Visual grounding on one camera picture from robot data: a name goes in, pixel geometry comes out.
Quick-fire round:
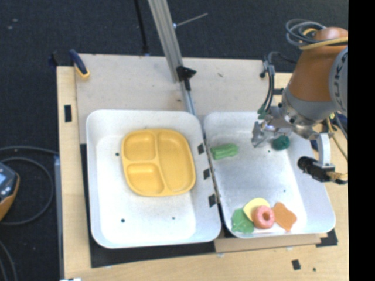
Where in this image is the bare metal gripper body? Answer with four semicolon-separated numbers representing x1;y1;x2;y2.
261;105;321;142

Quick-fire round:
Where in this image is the dark green broccoli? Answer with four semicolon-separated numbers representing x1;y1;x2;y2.
272;135;291;151

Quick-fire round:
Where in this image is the light green pea pod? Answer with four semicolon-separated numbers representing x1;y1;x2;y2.
210;143;240;160

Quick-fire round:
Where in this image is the white plastic tray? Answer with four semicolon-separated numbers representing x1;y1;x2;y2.
203;111;337;239
86;109;223;249

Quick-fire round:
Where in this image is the thin black and white rod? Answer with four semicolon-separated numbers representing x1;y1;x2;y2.
181;79;224;216

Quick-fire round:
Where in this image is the yellow round slice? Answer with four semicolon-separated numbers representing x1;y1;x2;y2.
242;197;271;222

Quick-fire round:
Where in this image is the orange bread slice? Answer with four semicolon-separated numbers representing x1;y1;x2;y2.
271;202;298;232

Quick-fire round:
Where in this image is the pink doughnut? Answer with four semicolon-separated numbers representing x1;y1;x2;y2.
251;205;276;229

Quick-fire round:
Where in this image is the yellow divided plate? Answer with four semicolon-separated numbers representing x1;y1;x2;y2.
121;128;196;198

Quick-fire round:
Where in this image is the green lettuce leaf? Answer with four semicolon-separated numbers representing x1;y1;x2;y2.
231;208;255;234

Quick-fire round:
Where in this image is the black block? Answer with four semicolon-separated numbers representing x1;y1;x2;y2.
175;65;197;91

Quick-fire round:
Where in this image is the pale flat board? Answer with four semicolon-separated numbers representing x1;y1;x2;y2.
74;53;323;253

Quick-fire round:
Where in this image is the black cylinder on white bracket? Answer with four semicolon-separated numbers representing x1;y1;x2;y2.
297;132;336;184

